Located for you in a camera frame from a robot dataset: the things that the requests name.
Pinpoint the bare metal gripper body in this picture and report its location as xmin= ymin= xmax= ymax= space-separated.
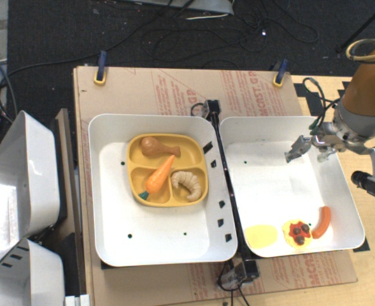
xmin=310 ymin=121 xmax=374 ymax=154

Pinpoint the white plastic tray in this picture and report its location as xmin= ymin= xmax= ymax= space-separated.
xmin=87 ymin=113 xmax=239 ymax=268
xmin=218 ymin=115 xmax=366 ymax=259

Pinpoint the orange sausage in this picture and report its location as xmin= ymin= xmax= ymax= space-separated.
xmin=311 ymin=205 xmax=332 ymax=240

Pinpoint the thin black rod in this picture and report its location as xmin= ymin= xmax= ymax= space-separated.
xmin=210 ymin=113 xmax=252 ymax=265

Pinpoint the yellow pizza slice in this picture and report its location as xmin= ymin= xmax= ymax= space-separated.
xmin=281 ymin=219 xmax=314 ymax=251

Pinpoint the pale yellow flat oval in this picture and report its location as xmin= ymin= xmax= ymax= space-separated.
xmin=244 ymin=224 xmax=279 ymax=249

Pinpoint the beige croissant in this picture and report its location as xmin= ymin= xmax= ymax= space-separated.
xmin=170 ymin=170 xmax=203 ymax=203

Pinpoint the brown chicken drumstick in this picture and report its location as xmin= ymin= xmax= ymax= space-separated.
xmin=140 ymin=136 xmax=181 ymax=158

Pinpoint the orange carrot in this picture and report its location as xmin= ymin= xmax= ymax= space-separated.
xmin=138 ymin=154 xmax=176 ymax=201

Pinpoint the brown cardboard board red print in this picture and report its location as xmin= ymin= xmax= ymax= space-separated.
xmin=73 ymin=66 xmax=358 ymax=306

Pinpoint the yellow divided plate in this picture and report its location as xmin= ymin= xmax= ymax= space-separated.
xmin=126 ymin=133 xmax=209 ymax=208

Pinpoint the black cylinder on white bracket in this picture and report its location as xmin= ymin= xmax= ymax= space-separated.
xmin=351 ymin=147 xmax=375 ymax=198

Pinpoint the black block with thin wires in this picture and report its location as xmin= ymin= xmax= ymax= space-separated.
xmin=202 ymin=99 xmax=222 ymax=121
xmin=218 ymin=259 xmax=260 ymax=291

